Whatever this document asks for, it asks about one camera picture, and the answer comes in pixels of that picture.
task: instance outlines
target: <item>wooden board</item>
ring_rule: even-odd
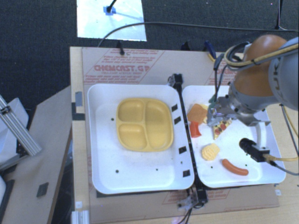
[[[103,56],[103,54],[107,54],[109,52],[117,52],[113,49],[96,49],[90,48],[91,54],[97,53],[99,57]],[[99,60],[96,56],[88,56],[91,63],[96,64]],[[83,79],[87,78],[84,75],[83,66],[83,58],[82,58],[82,48],[71,48],[71,82],[72,82],[72,102],[75,102],[75,94],[78,92],[86,91],[85,86],[83,84]],[[180,51],[165,51],[162,57],[159,59],[155,65],[152,65],[150,70],[146,73],[144,77],[140,77],[139,84],[166,84],[167,77],[172,73],[183,73],[183,77],[185,78],[184,84],[212,84],[213,83],[213,73],[209,70],[209,66],[213,66],[213,63],[208,59],[207,55],[204,52],[180,52]],[[233,74],[228,74],[227,79],[232,79]],[[84,110],[85,103],[83,102],[82,106],[76,107],[77,113],[85,113]],[[282,128],[281,124],[284,124],[284,121],[280,118],[277,118],[279,115],[279,106],[271,106],[268,109],[269,117],[272,121],[272,125],[274,128],[274,134],[278,140],[279,148],[282,150],[282,156],[284,154],[286,156],[294,156],[293,147],[290,143],[290,138],[287,132],[286,127]],[[294,116],[298,116],[298,112],[291,113]],[[114,197],[105,197],[105,198],[97,198],[95,195],[95,190],[88,187],[88,178],[89,175],[86,173],[86,169],[88,170],[88,156],[86,156],[86,152],[89,151],[88,141],[89,138],[87,136],[87,131],[85,130],[86,126],[84,126],[83,121],[73,121],[73,132],[76,133],[74,136],[74,145],[77,146],[77,151],[74,151],[74,162],[78,162],[76,167],[74,167],[74,175],[75,175],[75,201],[83,202],[83,208],[76,209],[78,211],[81,210],[89,210],[93,212],[92,216],[96,215],[101,219],[99,223],[119,223],[119,221],[123,221],[123,223],[133,223],[133,224],[166,224],[171,221],[176,220],[175,222],[179,222],[180,217],[174,217],[178,215],[183,215],[184,212],[178,212],[176,208],[176,202],[169,203],[169,205],[165,205],[164,201],[169,196],[174,197],[177,193],[166,193],[162,192],[158,196],[156,194],[147,194],[147,195],[128,195],[128,196],[114,196]],[[284,147],[284,143],[288,142],[288,147]],[[286,167],[289,167],[290,170],[294,172],[298,171],[298,163],[293,162],[292,164],[286,164]],[[299,195],[298,195],[298,178],[287,175],[286,180],[274,187],[273,184],[263,185],[263,186],[252,186],[252,187],[244,187],[241,188],[246,192],[244,196],[242,196],[242,191],[238,192],[235,190],[231,190],[230,195],[238,195],[235,197],[233,203],[230,208],[227,208],[223,213],[213,213],[213,214],[205,214],[196,216],[194,215],[189,220],[190,223],[240,223],[240,220],[246,223],[248,220],[251,220],[254,217],[254,220],[259,221],[260,219],[266,218],[267,220],[272,220],[272,223],[281,223],[285,220],[288,220],[289,223],[292,223],[298,215],[296,211],[290,208],[291,205],[298,205]],[[282,196],[277,197],[275,195],[275,189],[280,189],[283,193],[286,192]],[[256,203],[254,206],[240,206],[243,202],[247,203],[246,198],[250,198],[251,203]],[[278,198],[281,202],[281,207],[278,206]],[[147,203],[146,208],[143,207],[140,203]],[[152,206],[160,207],[156,212],[155,208]],[[206,205],[205,208],[201,210],[194,210],[193,214],[203,214],[207,212],[217,212],[215,210],[223,209],[225,202],[218,201],[210,201]],[[132,208],[136,209],[135,217],[128,216],[129,212],[131,212]],[[154,217],[167,217],[167,218],[159,218],[159,219],[149,219],[142,220]],[[92,223],[98,223],[95,221],[96,218],[92,218]]]
[[[3,217],[3,224],[50,224],[56,204],[64,164],[70,144],[71,89],[65,88],[39,104],[30,134],[42,147],[36,156],[19,162],[5,181],[14,187]],[[39,186],[48,184],[47,193],[36,197]]]

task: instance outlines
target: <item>black clamp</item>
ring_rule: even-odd
[[[191,155],[191,160],[192,160],[192,165],[193,165],[193,170],[194,170],[194,175],[195,175],[195,187],[196,187],[196,193],[198,197],[198,202],[199,204],[204,205],[205,203],[208,202],[207,194],[206,194],[206,187],[205,185],[201,182],[198,176],[197,172],[197,167],[196,167],[196,161],[194,157],[194,151],[192,147],[192,141],[189,133],[189,126],[188,126],[188,120],[187,120],[187,114],[185,112],[185,105],[184,105],[184,100],[183,100],[183,95],[182,95],[182,84],[183,84],[183,76],[182,74],[173,74],[171,77],[168,78],[168,85],[177,90],[178,96],[180,99],[181,103],[181,108],[182,108],[182,113],[183,113],[183,119],[185,123],[185,128],[186,128],[186,135],[188,139],[188,144],[189,144],[189,150],[190,150],[190,155]],[[187,149],[186,147],[181,147],[179,149],[179,153],[185,152]],[[183,172],[183,177],[188,176],[189,170],[186,170]]]
[[[118,41],[117,42],[117,45],[116,45],[116,48],[119,48],[121,51],[120,51],[120,54],[123,56],[125,54],[125,51],[123,50],[123,45],[122,45],[122,42],[121,41]]]
[[[0,110],[0,113],[4,115],[9,113],[10,111],[11,111],[10,106],[5,106],[3,109]]]

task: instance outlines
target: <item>wire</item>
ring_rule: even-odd
[[[250,64],[250,65],[243,66],[243,67],[240,67],[240,68],[238,68],[238,67],[232,67],[232,66],[229,65],[228,69],[231,70],[231,71],[237,72],[237,71],[241,71],[241,70],[246,70],[246,69],[248,69],[250,67],[253,67],[253,66],[255,66],[255,64]]]
[[[196,204],[193,208],[195,208],[195,209],[200,209],[200,208],[202,208],[203,206],[204,206],[203,203],[202,203],[202,204],[198,203],[198,204]]]
[[[231,50],[234,48],[235,46],[229,48],[225,54],[224,54],[224,60],[225,62],[228,64],[228,65],[231,65],[231,66],[236,66],[236,67],[244,67],[244,66],[247,66],[247,65],[251,65],[251,64],[260,64],[262,62],[265,62],[267,60],[271,60],[271,59],[274,59],[276,56],[280,56],[282,54],[285,54],[287,52],[292,52],[294,50],[297,50],[299,48],[299,45],[298,43],[294,44],[294,45],[291,45],[291,46],[288,46],[288,47],[285,47],[285,48],[282,48],[282,49],[279,49],[277,51],[274,51],[274,52],[271,52],[271,53],[268,53],[266,55],[263,55],[263,56],[260,56],[260,57],[257,57],[253,60],[249,60],[249,61],[245,61],[245,62],[233,62],[231,60],[228,59],[228,55],[229,53],[231,52]]]
[[[185,221],[185,219],[187,218],[187,220],[186,220],[186,222],[185,222],[185,224],[188,222],[188,220],[189,220],[189,217],[190,217],[190,215],[191,215],[191,212],[192,212],[192,208],[190,208],[188,211],[187,211],[187,213],[186,213],[186,215],[184,216],[184,218],[178,223],[178,224],[182,224],[183,223],[183,221]]]
[[[290,133],[290,136],[291,136],[293,145],[294,145],[295,150],[296,150],[296,152],[297,152],[297,156],[299,156],[298,148],[297,148],[297,146],[296,146],[296,142],[295,142],[294,136],[293,136],[293,134],[292,134],[292,131],[291,131],[291,128],[290,128],[290,125],[289,125],[289,120],[288,120],[288,118],[287,118],[287,116],[286,116],[286,114],[285,114],[284,105],[281,104],[280,106],[281,106],[282,114],[284,115],[284,119],[285,119],[286,126],[288,127],[288,130],[289,130],[289,133]]]
[[[112,33],[122,30],[124,28],[129,28],[133,26],[140,25],[167,25],[167,26],[181,26],[181,27],[193,27],[193,28],[211,28],[211,29],[224,29],[224,30],[239,30],[239,31],[264,31],[264,32],[296,32],[298,30],[270,30],[270,29],[255,29],[255,28],[227,28],[227,27],[217,27],[217,26],[206,26],[206,25],[197,25],[197,24],[184,24],[184,23],[175,23],[175,22],[162,22],[162,21],[146,21],[146,22],[138,22],[133,24],[128,24],[119,28],[116,28],[109,32],[102,40],[99,42],[98,47],[101,46],[103,41],[109,37]]]
[[[274,157],[270,154],[263,154],[263,157],[267,161],[297,161],[299,159],[299,157],[296,157],[296,158],[278,158],[278,157]]]
[[[296,158],[278,158],[278,157],[274,157],[274,156],[272,156],[272,155],[270,155],[270,154],[264,154],[263,157],[266,159],[266,161],[267,161],[269,164],[273,165],[274,167],[277,167],[278,169],[283,170],[283,171],[285,171],[286,173],[289,173],[289,174],[291,174],[291,175],[299,175],[299,173],[294,173],[294,172],[291,172],[291,171],[289,171],[289,170],[286,170],[286,169],[280,167],[279,165],[277,165],[276,162],[274,162],[274,161],[296,161],[296,160],[299,160],[299,152],[298,152],[298,148],[297,148],[297,146],[296,146],[296,142],[295,142],[294,136],[293,136],[293,134],[292,134],[292,131],[291,131],[291,128],[290,128],[290,125],[289,125],[290,117],[287,116],[286,113],[285,113],[285,106],[284,106],[283,104],[280,104],[280,106],[281,106],[282,113],[283,113],[283,115],[284,115],[285,123],[286,123],[286,125],[287,125],[287,127],[288,127],[288,130],[289,130],[289,133],[290,133],[290,136],[291,136],[293,145],[294,145],[294,147],[295,147],[295,149],[296,149],[297,157],[296,157]]]
[[[272,166],[274,166],[274,167],[276,167],[276,168],[278,168],[278,169],[280,169],[280,170],[282,170],[282,171],[285,171],[285,172],[288,173],[288,174],[291,174],[291,175],[294,175],[294,176],[299,176],[299,173],[291,172],[291,171],[289,171],[289,170],[287,170],[287,169],[285,169],[285,168],[283,168],[283,167],[277,165],[277,163],[274,162],[274,161],[270,161],[269,164],[271,164]]]
[[[217,100],[217,96],[218,96],[218,91],[220,89],[220,86],[221,86],[221,82],[222,82],[222,79],[223,79],[223,74],[224,74],[224,71],[225,69],[227,68],[228,65],[225,65],[221,71],[221,74],[220,74],[220,77],[219,77],[219,82],[218,82],[218,85],[217,85],[217,71],[218,71],[218,68],[219,68],[219,64],[217,64],[217,61],[221,61],[223,58],[223,54],[221,54],[215,61],[215,66],[214,66],[214,79],[215,79],[215,95],[214,95],[214,102],[216,102]]]
[[[284,109],[284,112],[285,112],[285,115],[294,131],[294,133],[296,134],[297,138],[298,138],[298,131],[295,129],[295,125],[293,124],[292,120],[290,119],[290,116],[289,116],[289,113],[287,112],[286,108],[283,106],[283,109]]]

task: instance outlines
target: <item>table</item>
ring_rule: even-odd
[[[89,157],[88,147],[86,147],[86,139],[88,140],[88,135],[85,126],[85,96],[84,96],[84,79],[87,81],[84,75],[86,72],[83,69],[82,51],[87,48],[71,48],[71,100],[73,107],[73,139],[74,139],[74,183],[75,183],[75,202],[76,211],[92,210],[95,212],[96,209],[93,206],[95,203],[93,194],[90,193],[88,178],[88,162]],[[109,52],[116,53],[116,49],[96,49],[90,48],[91,53],[107,54]],[[190,51],[163,51],[163,55],[156,59],[154,64],[151,66],[149,64],[149,69],[146,76],[139,80],[139,84],[165,84],[165,80],[172,73],[183,73],[186,85],[190,84],[200,84],[206,81],[208,76],[211,76],[211,72],[207,70],[207,64],[211,64],[206,53],[203,52],[190,52]],[[279,149],[281,151],[282,157],[292,157],[295,155],[294,148],[292,146],[292,141],[290,135],[288,134],[287,127],[285,125],[281,111],[278,105],[271,105],[267,108],[267,112],[270,120],[272,121],[273,132],[276,136]],[[294,124],[298,130],[298,112],[289,111],[290,116],[293,119]],[[288,170],[293,172],[298,172],[298,162],[285,162],[285,166]],[[251,222],[259,222],[263,220],[266,223],[295,223],[298,219],[298,213],[296,212],[296,205],[299,203],[299,180],[298,177],[287,175],[286,179],[276,187],[273,184],[269,184],[269,187],[252,186],[249,187],[252,191],[252,196],[254,196],[255,191],[259,188],[266,188],[267,190],[274,190],[278,195],[280,207],[275,207],[277,205],[273,204],[274,208],[269,205],[260,205],[253,207],[239,207],[240,200],[236,199],[235,206],[233,208],[226,209],[226,212],[213,213],[213,214],[202,214],[202,215],[192,215],[189,222],[190,223],[247,223],[249,220]],[[117,200],[125,200],[125,197],[112,197],[111,201],[105,202],[109,204],[109,207],[116,207]],[[127,197],[127,200],[132,200],[133,197]],[[159,212],[163,212],[163,209],[157,210],[157,215]],[[201,213],[201,210],[194,211],[194,214]],[[129,221],[127,223],[133,224],[155,224],[155,223],[171,223],[174,218],[171,216],[183,215],[182,212],[176,214],[166,213],[164,217],[167,218],[159,219],[149,219],[149,220],[136,220],[133,221],[132,218],[128,217],[117,217],[115,220],[106,219],[102,220],[101,223],[119,223],[119,221]],[[135,219],[146,219],[149,217],[141,216],[135,217]]]

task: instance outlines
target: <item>black cable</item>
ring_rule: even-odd
[[[177,223],[177,224],[182,224],[183,221],[185,221],[186,218],[188,218],[187,220],[189,220],[189,216],[191,215],[191,211],[192,211],[192,208],[187,211],[187,213],[184,216],[184,218],[179,223]]]
[[[200,209],[200,208],[202,208],[203,206],[204,206],[203,203],[202,203],[202,204],[198,203],[198,204],[196,204],[193,208],[195,208],[195,209]]]
[[[247,45],[249,45],[249,44],[250,44],[250,42],[243,42],[243,43],[240,43],[240,44],[238,44],[238,45],[235,45],[234,48],[232,48],[232,49],[229,51],[229,53],[228,53],[228,55],[227,55],[227,59],[228,59],[229,61],[233,62],[233,58],[234,58],[235,54],[236,54],[239,50],[241,50],[241,49],[244,50],[244,48],[245,48]]]
[[[219,77],[219,82],[218,82],[218,85],[217,85],[217,71],[218,71],[220,62],[221,62],[221,60],[223,59],[223,56],[224,56],[224,54],[221,54],[219,57],[217,57],[217,59],[216,59],[216,61],[215,61],[215,64],[214,64],[214,79],[215,79],[215,95],[214,95],[214,102],[216,102],[216,100],[217,100],[217,97],[218,97],[218,91],[219,91],[220,86],[221,86],[221,82],[222,82],[223,74],[224,74],[225,69],[226,69],[227,66],[228,66],[228,65],[225,65],[225,66],[223,67],[222,72],[221,72],[220,77]]]
[[[280,170],[282,170],[282,171],[284,171],[284,172],[286,172],[286,173],[288,173],[288,174],[291,174],[291,175],[294,175],[294,176],[299,176],[299,173],[291,172],[291,171],[289,171],[289,170],[287,170],[287,169],[285,169],[285,168],[279,166],[279,165],[278,165],[276,162],[274,162],[274,161],[270,161],[269,164],[272,165],[272,166],[274,166],[274,167],[276,167],[276,168],[278,168],[278,169],[280,169]]]
[[[280,104],[280,106],[281,106],[282,114],[284,115],[284,119],[285,119],[286,126],[288,127],[288,130],[289,130],[289,133],[290,133],[290,136],[291,136],[293,145],[294,145],[294,147],[295,147],[295,150],[296,150],[296,152],[297,152],[297,155],[299,156],[298,148],[297,148],[297,146],[296,146],[296,142],[295,142],[294,136],[293,136],[292,131],[291,131],[291,127],[290,127],[290,124],[289,124],[289,120],[288,120],[288,118],[287,118],[287,116],[286,116],[286,113],[285,113],[285,110],[284,110],[284,105],[283,105],[283,104]]]
[[[184,23],[175,23],[175,22],[162,22],[162,21],[146,21],[146,22],[138,22],[133,24],[128,24],[119,28],[116,28],[109,32],[104,38],[99,42],[98,47],[101,46],[103,41],[109,37],[112,33],[133,26],[140,25],[168,25],[168,26],[183,26],[183,27],[193,27],[193,28],[210,28],[210,29],[224,29],[224,30],[239,30],[239,31],[264,31],[264,32],[297,32],[298,30],[270,30],[270,29],[256,29],[256,28],[227,28],[227,27],[217,27],[217,26],[206,26],[206,25],[196,25],[196,24],[184,24]]]
[[[185,221],[185,224],[188,224],[188,221],[189,221],[189,218],[190,218],[191,212],[192,212],[192,208],[190,209],[190,212],[189,212],[189,214],[188,214],[188,217],[187,217],[187,219],[186,219],[186,221]]]

